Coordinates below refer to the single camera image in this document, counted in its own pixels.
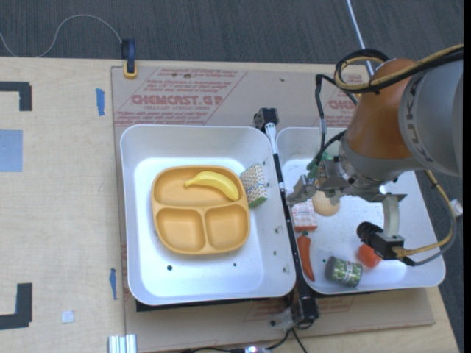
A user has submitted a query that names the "orange divided plate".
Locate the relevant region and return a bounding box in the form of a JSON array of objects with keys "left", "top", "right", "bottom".
[{"left": 150, "top": 165, "right": 252, "bottom": 256}]

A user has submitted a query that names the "yellow and green patterned carton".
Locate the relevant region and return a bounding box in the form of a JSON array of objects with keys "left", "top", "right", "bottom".
[{"left": 239, "top": 163, "right": 269, "bottom": 209}]

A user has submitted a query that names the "brown cardboard board, red print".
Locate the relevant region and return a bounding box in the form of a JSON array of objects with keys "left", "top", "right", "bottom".
[{"left": 110, "top": 64, "right": 436, "bottom": 353}]

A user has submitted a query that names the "orange and white carton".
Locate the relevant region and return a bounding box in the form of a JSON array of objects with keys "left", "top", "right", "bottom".
[{"left": 290, "top": 198, "right": 319, "bottom": 232}]

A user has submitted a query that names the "green can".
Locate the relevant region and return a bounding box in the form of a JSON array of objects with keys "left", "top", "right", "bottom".
[{"left": 324, "top": 255, "right": 364, "bottom": 288}]

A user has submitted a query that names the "black cylinder on white bracket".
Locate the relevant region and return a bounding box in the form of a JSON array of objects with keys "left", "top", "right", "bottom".
[{"left": 355, "top": 193, "right": 408, "bottom": 261}]

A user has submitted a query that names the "thin black and white rod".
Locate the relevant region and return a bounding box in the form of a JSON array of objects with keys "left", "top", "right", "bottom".
[{"left": 264, "top": 122, "right": 313, "bottom": 301}]

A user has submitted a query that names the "yellow banana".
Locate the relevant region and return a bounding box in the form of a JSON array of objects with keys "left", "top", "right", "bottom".
[{"left": 183, "top": 170, "right": 241, "bottom": 202}]

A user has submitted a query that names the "white plastic tray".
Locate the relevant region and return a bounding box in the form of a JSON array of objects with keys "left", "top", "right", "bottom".
[
  {"left": 120, "top": 124, "right": 297, "bottom": 306},
  {"left": 275, "top": 126, "right": 447, "bottom": 296}
]

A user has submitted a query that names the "black block with thin wires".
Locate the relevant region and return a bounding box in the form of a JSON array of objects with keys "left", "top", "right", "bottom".
[
  {"left": 253, "top": 107, "right": 280, "bottom": 130},
  {"left": 296, "top": 295, "right": 321, "bottom": 325}
]

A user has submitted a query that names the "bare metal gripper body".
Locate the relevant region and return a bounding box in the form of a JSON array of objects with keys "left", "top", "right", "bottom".
[{"left": 314, "top": 157, "right": 401, "bottom": 198}]

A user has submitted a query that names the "orange carrot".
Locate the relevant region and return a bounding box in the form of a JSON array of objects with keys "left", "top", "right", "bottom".
[{"left": 297, "top": 230, "right": 316, "bottom": 283}]

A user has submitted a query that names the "tan round biscuit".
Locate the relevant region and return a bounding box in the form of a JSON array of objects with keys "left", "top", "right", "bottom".
[{"left": 311, "top": 189, "right": 341, "bottom": 218}]

